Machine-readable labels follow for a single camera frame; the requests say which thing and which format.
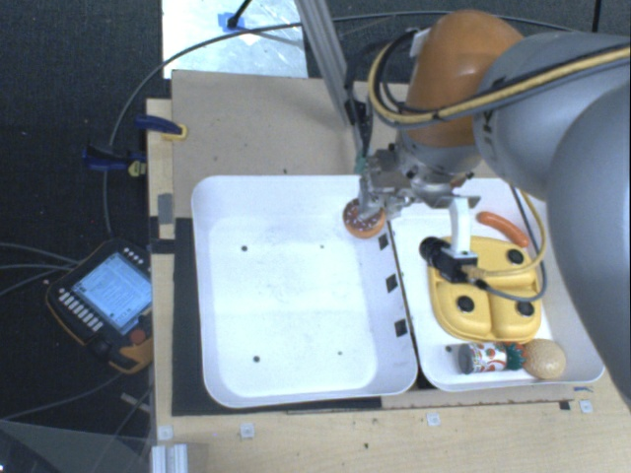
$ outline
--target toy can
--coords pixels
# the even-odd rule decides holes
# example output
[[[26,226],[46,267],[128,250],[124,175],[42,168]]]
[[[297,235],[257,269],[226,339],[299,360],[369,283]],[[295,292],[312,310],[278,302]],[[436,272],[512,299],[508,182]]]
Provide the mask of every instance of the toy can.
[[[500,372],[506,368],[507,359],[506,347],[501,343],[466,343],[457,352],[464,374]]]

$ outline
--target blue screen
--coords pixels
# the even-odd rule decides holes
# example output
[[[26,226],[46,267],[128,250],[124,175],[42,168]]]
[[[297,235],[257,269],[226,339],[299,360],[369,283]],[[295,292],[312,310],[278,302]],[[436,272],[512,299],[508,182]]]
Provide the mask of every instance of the blue screen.
[[[72,290],[121,334],[151,304],[149,279],[119,253],[108,257]]]

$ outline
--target white tray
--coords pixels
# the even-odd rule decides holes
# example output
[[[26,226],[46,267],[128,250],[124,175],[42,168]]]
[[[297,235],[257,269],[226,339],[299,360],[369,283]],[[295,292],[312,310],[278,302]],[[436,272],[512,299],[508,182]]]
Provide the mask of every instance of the white tray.
[[[471,210],[473,235],[504,238],[500,232],[482,226],[474,220],[475,214],[483,210],[505,217],[527,233],[513,194],[503,180],[474,179],[467,182],[457,193],[481,197],[477,207]],[[545,220],[545,206],[541,202],[533,201]],[[536,224],[534,221],[531,222],[534,232],[538,235]],[[544,381],[530,376],[524,370],[460,373],[457,349],[449,352],[446,348],[465,342],[447,333],[434,316],[429,299],[427,265],[418,251],[419,244],[425,237],[451,235],[449,211],[433,210],[426,205],[412,205],[404,209],[401,217],[393,220],[391,224],[421,370],[432,384],[445,391],[461,391],[536,383],[585,383],[602,375],[604,364],[570,301],[550,244],[545,257],[549,288],[542,300],[541,327],[535,338],[554,340],[563,348],[567,357],[567,368],[563,375],[555,380]]]
[[[342,224],[357,190],[352,175],[214,176],[195,187],[203,373],[222,405],[389,395],[415,381],[401,287],[386,285],[398,279],[392,243]]]

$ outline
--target black floor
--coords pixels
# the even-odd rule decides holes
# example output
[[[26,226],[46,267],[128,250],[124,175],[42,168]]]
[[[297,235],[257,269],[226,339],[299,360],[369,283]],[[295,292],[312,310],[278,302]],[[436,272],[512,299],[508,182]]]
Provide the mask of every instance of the black floor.
[[[586,32],[595,15],[595,0],[327,1],[334,16],[478,8]],[[629,16],[630,0],[602,0],[599,29],[629,34]],[[102,176],[82,166],[81,153],[90,141],[107,141],[124,101],[161,61],[161,0],[0,0],[0,19],[0,241],[81,259],[106,239]],[[368,41],[431,22],[388,21],[361,30],[365,23],[347,24],[339,31],[348,55]],[[311,59],[309,65],[316,75]],[[168,83],[154,80],[131,113],[143,110],[143,99],[168,93]],[[130,118],[117,143],[142,148]],[[113,172],[109,198],[115,232],[146,244],[145,181]],[[0,248],[0,266],[42,262],[52,260]],[[0,293],[39,271],[0,270]],[[79,394],[115,375],[51,318],[46,286],[40,278],[0,297],[0,417]],[[146,371],[124,376],[88,398],[20,421],[111,434],[130,410],[121,392],[140,396],[147,387]],[[122,433],[141,437],[148,426],[138,412]]]

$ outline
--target sausage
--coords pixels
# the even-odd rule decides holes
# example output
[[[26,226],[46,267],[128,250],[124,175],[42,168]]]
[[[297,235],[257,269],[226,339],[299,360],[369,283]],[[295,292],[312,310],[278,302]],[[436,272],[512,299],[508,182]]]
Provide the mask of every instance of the sausage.
[[[502,232],[506,238],[519,247],[526,248],[530,243],[530,240],[522,230],[502,216],[498,216],[492,212],[480,212],[476,216],[476,219],[478,223]]]

